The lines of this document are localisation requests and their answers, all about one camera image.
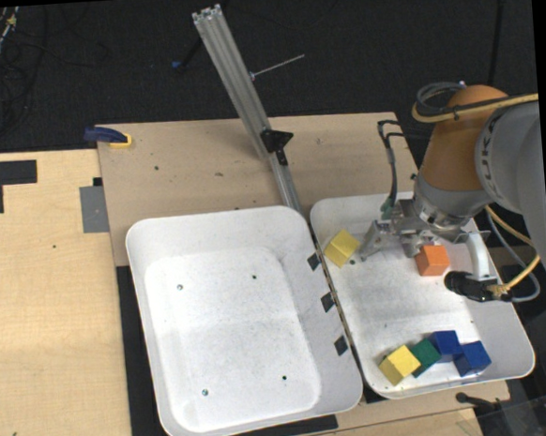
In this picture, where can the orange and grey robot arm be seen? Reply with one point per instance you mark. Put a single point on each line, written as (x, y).
(456, 151)

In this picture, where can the yellow cube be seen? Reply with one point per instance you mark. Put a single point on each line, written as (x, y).
(400, 364)
(341, 249)

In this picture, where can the pale wood board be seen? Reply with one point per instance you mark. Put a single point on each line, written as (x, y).
(194, 171)

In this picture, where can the green cube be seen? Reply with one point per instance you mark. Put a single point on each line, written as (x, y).
(427, 355)

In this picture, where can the orange cube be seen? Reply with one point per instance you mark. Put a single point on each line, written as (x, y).
(432, 261)

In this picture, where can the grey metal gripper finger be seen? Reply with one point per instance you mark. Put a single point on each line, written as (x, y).
(412, 246)
(373, 239)

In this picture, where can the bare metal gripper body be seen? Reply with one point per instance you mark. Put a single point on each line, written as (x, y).
(412, 220)

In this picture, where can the black cylinder on white bracket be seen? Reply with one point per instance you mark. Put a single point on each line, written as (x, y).
(466, 285)

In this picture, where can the white plastic tray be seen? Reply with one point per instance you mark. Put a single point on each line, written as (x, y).
(402, 301)
(230, 333)

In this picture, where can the blue cube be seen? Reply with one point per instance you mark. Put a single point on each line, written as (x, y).
(446, 343)
(473, 359)

